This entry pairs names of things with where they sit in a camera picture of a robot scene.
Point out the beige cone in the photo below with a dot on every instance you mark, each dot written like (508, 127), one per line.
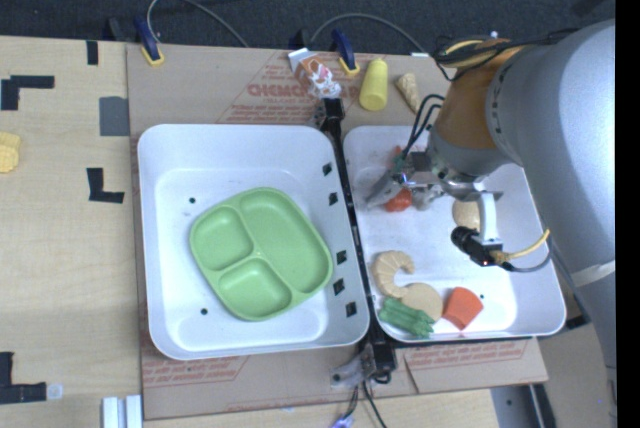
(410, 88)

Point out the beige round bread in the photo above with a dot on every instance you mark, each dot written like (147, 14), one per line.
(425, 301)

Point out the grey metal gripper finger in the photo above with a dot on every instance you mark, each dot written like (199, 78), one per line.
(425, 200)
(384, 188)

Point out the orange wedge slice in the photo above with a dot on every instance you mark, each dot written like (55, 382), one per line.
(462, 308)

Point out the brown cardboard board red print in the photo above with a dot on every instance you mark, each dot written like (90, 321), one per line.
(280, 386)

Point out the orange and white carton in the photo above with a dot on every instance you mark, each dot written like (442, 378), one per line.
(316, 73)

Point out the orange carrot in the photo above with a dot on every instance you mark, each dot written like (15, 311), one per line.
(400, 202)

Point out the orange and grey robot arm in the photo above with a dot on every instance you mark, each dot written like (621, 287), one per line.
(555, 126)

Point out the yellow corn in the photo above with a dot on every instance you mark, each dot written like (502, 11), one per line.
(7, 153)

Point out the green asparagus bunch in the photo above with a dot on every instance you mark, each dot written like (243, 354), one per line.
(405, 318)

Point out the black cylinder on white bracket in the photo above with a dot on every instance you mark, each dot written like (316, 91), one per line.
(470, 238)

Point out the beige round biscuit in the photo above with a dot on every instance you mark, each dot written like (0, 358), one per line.
(466, 216)

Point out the white plastic tray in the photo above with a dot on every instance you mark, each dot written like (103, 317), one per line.
(435, 246)
(170, 236)

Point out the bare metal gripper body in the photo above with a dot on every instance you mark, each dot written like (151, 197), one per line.
(419, 168)

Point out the thin black and white rod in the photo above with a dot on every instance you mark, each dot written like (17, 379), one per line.
(356, 236)

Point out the green divided plate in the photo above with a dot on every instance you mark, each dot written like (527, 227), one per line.
(260, 253)

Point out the beige croissant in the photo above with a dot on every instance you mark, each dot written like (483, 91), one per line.
(387, 268)

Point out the yellow bottle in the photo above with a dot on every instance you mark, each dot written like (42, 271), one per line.
(374, 88)

